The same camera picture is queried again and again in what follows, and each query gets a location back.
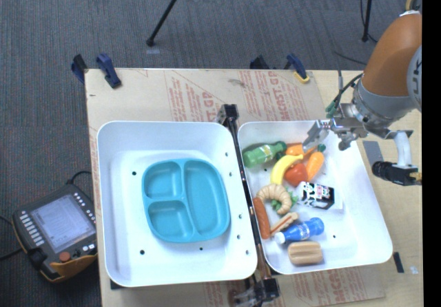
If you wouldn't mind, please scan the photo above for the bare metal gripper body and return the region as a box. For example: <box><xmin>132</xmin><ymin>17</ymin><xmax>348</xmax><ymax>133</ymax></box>
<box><xmin>329</xmin><ymin>102</ymin><xmax>372</xmax><ymax>141</ymax></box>

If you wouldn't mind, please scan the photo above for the red orange pepper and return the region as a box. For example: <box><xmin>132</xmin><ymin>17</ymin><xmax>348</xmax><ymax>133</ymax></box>
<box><xmin>283</xmin><ymin>162</ymin><xmax>309</xmax><ymax>187</ymax></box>

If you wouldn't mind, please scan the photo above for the yellow banana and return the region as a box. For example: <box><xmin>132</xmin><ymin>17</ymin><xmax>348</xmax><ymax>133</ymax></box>
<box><xmin>269</xmin><ymin>153</ymin><xmax>305</xmax><ymax>186</ymax></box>

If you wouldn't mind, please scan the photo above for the green plastic bottle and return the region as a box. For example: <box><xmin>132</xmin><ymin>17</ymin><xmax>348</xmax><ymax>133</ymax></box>
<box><xmin>241</xmin><ymin>140</ymin><xmax>288</xmax><ymax>169</ymax></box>

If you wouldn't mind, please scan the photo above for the white carton black print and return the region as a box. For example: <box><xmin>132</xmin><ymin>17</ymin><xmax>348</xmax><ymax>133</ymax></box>
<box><xmin>296</xmin><ymin>180</ymin><xmax>345</xmax><ymax>215</ymax></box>

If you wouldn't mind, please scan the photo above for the tan croissant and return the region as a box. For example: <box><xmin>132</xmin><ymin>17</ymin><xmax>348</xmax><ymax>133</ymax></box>
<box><xmin>256</xmin><ymin>183</ymin><xmax>293</xmax><ymax>215</ymax></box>

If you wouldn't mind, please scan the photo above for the green lettuce leaf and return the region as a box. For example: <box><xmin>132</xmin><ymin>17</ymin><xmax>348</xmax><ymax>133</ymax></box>
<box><xmin>269</xmin><ymin>191</ymin><xmax>299</xmax><ymax>212</ymax></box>

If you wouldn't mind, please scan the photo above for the white plastic tray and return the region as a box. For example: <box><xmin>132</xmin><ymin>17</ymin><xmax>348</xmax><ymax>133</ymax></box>
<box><xmin>237</xmin><ymin>120</ymin><xmax>394</xmax><ymax>276</ymax></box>
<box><xmin>96</xmin><ymin>120</ymin><xmax>259</xmax><ymax>288</ymax></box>

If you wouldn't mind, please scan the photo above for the hot dog in bun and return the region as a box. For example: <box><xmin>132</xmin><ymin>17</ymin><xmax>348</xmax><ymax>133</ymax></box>
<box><xmin>269</xmin><ymin>212</ymin><xmax>300</xmax><ymax>234</ymax></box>

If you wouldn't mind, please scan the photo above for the blue plastic bottle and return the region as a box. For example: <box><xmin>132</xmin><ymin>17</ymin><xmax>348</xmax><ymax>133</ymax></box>
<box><xmin>274</xmin><ymin>217</ymin><xmax>325</xmax><ymax>245</ymax></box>

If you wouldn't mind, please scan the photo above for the brown sausage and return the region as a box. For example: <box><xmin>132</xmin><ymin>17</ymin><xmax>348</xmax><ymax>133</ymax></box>
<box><xmin>252</xmin><ymin>196</ymin><xmax>271</xmax><ymax>240</ymax></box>

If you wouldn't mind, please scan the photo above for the tan bread loaf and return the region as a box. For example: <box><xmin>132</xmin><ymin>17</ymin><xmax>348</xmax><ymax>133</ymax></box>
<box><xmin>287</xmin><ymin>240</ymin><xmax>325</xmax><ymax>266</ymax></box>

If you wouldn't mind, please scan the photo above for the blue divided plate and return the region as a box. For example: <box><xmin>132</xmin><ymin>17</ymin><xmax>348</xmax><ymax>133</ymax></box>
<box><xmin>141</xmin><ymin>158</ymin><xmax>232</xmax><ymax>244</ymax></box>

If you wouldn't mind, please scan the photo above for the brown cardboard board red print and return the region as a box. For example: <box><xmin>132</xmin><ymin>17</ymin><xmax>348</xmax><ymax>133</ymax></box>
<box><xmin>83</xmin><ymin>67</ymin><xmax>387</xmax><ymax>307</ymax></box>

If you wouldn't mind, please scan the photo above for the black cylinder on white bracket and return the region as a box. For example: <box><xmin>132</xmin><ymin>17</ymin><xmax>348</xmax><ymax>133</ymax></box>
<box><xmin>370</xmin><ymin>128</ymin><xmax>420</xmax><ymax>187</ymax></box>

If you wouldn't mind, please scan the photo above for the black block with thin wires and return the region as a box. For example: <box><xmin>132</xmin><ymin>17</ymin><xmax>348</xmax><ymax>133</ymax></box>
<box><xmin>216</xmin><ymin>103</ymin><xmax>240</xmax><ymax>125</ymax></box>
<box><xmin>232</xmin><ymin>275</ymin><xmax>281</xmax><ymax>306</ymax></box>

